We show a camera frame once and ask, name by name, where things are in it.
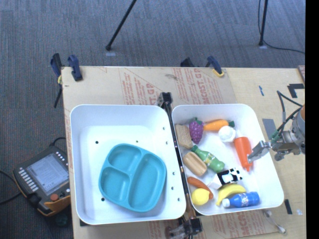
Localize orange carrot with green top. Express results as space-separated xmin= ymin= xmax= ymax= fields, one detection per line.
xmin=202 ymin=119 xmax=236 ymax=132

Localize blue divided plate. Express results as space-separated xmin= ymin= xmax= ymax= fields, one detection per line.
xmin=98 ymin=143 xmax=167 ymax=213

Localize blue bottle white cap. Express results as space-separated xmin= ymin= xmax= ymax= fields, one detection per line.
xmin=221 ymin=191 xmax=261 ymax=209

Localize purple grapes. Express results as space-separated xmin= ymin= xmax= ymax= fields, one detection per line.
xmin=188 ymin=117 xmax=205 ymax=145

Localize white wedge toy food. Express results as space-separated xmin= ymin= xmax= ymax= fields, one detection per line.
xmin=206 ymin=175 xmax=222 ymax=190

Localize green bottle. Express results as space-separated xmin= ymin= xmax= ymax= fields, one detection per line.
xmin=190 ymin=144 xmax=226 ymax=173

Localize orange sausage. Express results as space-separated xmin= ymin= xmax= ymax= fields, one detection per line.
xmin=187 ymin=176 xmax=214 ymax=200

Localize white plastic tray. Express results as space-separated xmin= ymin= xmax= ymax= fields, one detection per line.
xmin=69 ymin=104 xmax=187 ymax=226
xmin=171 ymin=103 xmax=285 ymax=217

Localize black tripod leg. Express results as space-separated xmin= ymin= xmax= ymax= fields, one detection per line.
xmin=105 ymin=0 xmax=144 ymax=51
xmin=258 ymin=0 xmax=271 ymax=47

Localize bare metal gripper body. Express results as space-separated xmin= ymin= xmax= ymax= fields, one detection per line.
xmin=271 ymin=130 xmax=306 ymax=162

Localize orange bottle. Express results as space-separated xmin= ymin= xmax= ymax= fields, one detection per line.
xmin=233 ymin=136 xmax=253 ymax=172

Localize white round toy food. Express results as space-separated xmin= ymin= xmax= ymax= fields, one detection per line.
xmin=218 ymin=125 xmax=236 ymax=143

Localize hot dog in bun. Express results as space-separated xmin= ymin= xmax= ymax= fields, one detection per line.
xmin=182 ymin=151 xmax=208 ymax=177

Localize brown cardboard board red print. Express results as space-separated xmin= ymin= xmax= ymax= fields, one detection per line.
xmin=61 ymin=66 xmax=281 ymax=239

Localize black and white carton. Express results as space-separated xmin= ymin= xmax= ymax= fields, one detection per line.
xmin=216 ymin=167 xmax=243 ymax=185

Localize tan biscuit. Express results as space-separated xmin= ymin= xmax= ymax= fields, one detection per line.
xmin=174 ymin=123 xmax=194 ymax=149

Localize black block with thin wires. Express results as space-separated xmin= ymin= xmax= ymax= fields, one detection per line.
xmin=165 ymin=217 xmax=203 ymax=238
xmin=157 ymin=92 xmax=173 ymax=108

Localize yellow banana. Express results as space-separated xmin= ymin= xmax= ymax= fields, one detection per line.
xmin=215 ymin=183 xmax=247 ymax=207

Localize yellow lemon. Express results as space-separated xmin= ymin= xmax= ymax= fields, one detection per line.
xmin=191 ymin=188 xmax=211 ymax=207

